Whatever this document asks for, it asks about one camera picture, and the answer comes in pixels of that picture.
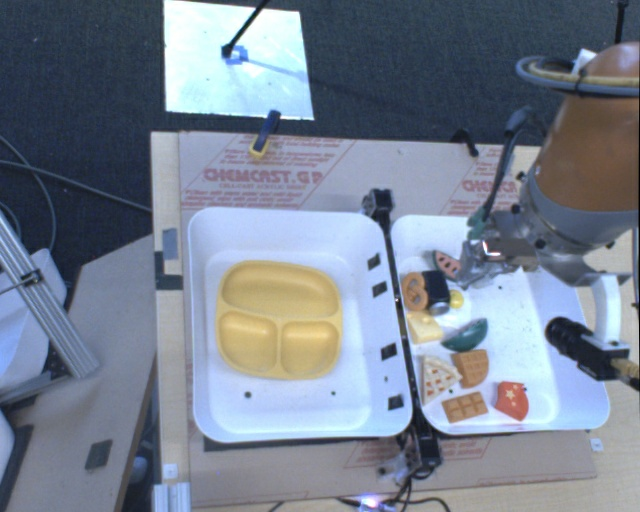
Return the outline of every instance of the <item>black carpet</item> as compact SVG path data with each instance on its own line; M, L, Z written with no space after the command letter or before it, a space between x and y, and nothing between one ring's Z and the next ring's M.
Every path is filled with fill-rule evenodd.
M217 2L255 6L257 1ZM500 143L509 114L533 106L547 121L556 93L514 72L528 55L574 58L613 43L611 0L273 0L299 10L316 120L280 133L447 141L460 127ZM2 0L0 135L28 161L150 204L154 130L256 131L261 121L168 114L160 0ZM640 9L624 39L640 39ZM14 159L0 148L0 159ZM151 232L151 216L45 180L57 221L54 257L65 279ZM25 245L49 244L44 197L28 174L0 167L0 202Z

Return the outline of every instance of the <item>yellow plate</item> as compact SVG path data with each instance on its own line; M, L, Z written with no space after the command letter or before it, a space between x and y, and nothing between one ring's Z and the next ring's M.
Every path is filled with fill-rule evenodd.
M314 268L244 261L222 277L216 342L238 371L277 379L314 379L335 366L342 342L338 288Z

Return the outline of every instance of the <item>white tray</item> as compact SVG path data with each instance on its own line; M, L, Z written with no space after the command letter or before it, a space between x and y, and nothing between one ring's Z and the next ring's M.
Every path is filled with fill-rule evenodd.
M189 223L187 246L193 412L206 436L220 442L379 437L406 428L412 415L406 362L384 237L371 219L209 208ZM370 270L375 257L380 263ZM214 328L218 285L227 269L246 260L306 265L336 283L343 339L330 373L312 380L266 379L224 362ZM374 297L379 283L387 291ZM389 345L396 355L383 359L381 350ZM398 400L403 406L397 407Z
M458 257L468 228L461 217L406 216L392 228L398 274L433 270L431 251L440 250ZM549 320L564 316L584 323L576 290L543 270L498 276L489 286L463 291L465 303L451 310L438 322L447 327L462 327L476 318L489 322L486 339L477 347L489 356L489 374L479 386L453 393L445 392L423 406L429 422L451 435L490 434L537 430L592 429L601 426L609 415L609 400L602 382L576 368L576 363L561 356L544 337ZM430 355L452 364L454 352L438 341L421 345L411 343L416 378L420 375L420 356ZM529 413L519 422L493 408L501 381L524 383ZM442 401L480 391L489 413L451 424Z

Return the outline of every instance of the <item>pretzel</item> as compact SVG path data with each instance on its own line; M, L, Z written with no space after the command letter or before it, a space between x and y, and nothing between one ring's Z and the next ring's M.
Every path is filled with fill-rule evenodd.
M429 303L424 277L420 272L410 272L402 280L404 305L411 311L421 311Z

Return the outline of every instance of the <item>red toy with star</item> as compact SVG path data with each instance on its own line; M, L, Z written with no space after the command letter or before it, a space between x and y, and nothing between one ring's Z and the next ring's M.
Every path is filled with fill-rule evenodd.
M498 384L498 401L495 408L500 412L522 421L529 412L529 399L524 384L501 382Z

